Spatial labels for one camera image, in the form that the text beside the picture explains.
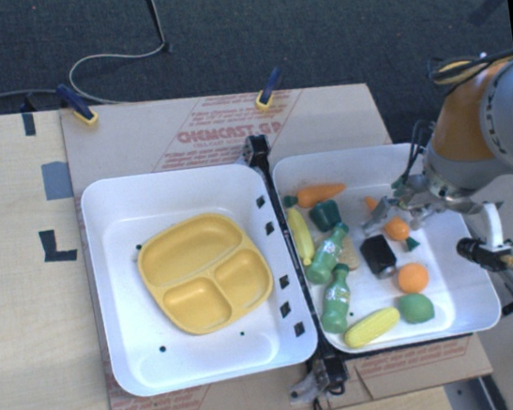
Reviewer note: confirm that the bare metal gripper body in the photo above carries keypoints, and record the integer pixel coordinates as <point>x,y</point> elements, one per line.
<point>435,197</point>

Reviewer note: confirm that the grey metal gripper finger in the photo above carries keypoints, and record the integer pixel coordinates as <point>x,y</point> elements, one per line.
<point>420,218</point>
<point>376,216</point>

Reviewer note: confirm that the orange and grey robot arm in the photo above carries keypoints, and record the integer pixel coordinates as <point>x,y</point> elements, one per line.
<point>466,132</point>

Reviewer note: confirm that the small orange carrot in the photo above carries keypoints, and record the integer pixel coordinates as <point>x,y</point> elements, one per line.
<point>397,229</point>

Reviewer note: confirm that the black box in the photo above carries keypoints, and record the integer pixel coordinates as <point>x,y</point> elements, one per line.
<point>378,255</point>

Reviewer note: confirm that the beige biscuit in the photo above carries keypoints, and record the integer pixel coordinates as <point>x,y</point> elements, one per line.
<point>351,254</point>

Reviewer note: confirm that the green pepper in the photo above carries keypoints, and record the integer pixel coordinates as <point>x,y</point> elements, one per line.
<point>324,215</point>

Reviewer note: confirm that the white plastic tray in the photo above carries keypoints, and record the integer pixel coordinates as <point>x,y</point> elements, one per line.
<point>454,266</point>
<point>124,274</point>

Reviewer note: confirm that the orange fruit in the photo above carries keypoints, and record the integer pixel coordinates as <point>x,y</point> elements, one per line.
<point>412,278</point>

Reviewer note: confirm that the large orange carrot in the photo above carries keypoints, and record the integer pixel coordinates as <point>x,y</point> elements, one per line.
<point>319,194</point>

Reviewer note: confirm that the green plastic bottle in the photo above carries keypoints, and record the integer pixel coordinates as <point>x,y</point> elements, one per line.
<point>325,256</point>
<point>336,302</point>

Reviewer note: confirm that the yellow banana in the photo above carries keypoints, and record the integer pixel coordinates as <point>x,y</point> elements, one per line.
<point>300,235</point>

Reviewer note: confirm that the green lime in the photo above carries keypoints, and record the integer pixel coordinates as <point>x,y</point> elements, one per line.
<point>416,308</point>

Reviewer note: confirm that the thin black rod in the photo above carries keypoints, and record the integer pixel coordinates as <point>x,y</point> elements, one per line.
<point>294,260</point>

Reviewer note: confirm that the yellow corn cob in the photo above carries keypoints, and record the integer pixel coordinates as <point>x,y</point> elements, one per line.
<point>371,327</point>

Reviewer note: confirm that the yellow divided plate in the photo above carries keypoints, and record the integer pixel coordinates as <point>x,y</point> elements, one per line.
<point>200,273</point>

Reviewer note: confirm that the brown cardboard board red print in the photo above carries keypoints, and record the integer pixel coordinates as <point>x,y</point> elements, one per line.
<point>143,139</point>

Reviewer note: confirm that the black cylinder on white bracket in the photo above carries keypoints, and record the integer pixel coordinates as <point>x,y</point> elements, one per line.
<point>481,253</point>

